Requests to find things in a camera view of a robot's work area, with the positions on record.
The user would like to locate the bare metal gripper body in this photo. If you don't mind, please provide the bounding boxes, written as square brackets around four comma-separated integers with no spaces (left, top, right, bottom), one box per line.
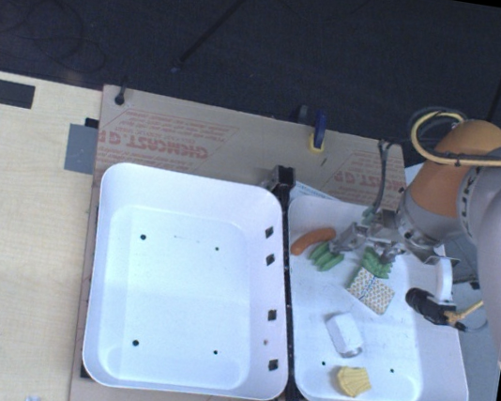
[355,203,449,268]

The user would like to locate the green toy pea pods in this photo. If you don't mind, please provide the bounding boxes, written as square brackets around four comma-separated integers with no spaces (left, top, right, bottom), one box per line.
[306,238,348,277]
[358,244,396,281]

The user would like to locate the orange toy sausage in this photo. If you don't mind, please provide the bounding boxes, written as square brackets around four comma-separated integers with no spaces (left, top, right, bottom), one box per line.
[288,221,339,263]

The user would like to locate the white patterned packet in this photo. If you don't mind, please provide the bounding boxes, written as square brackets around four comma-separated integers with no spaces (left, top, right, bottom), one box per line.
[342,264,400,318]

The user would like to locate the thin black rod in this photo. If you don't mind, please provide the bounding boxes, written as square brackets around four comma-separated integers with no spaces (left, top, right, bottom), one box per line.
[241,183,329,401]

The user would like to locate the white plastic bottle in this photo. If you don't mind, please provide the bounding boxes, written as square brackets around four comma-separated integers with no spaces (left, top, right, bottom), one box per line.
[319,308,370,361]

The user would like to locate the white plastic tray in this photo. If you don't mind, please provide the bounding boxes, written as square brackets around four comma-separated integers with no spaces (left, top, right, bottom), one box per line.
[68,157,320,401]
[256,192,499,401]

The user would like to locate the brown cardboard board red print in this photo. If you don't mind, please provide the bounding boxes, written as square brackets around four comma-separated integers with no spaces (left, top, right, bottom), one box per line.
[50,83,499,401]

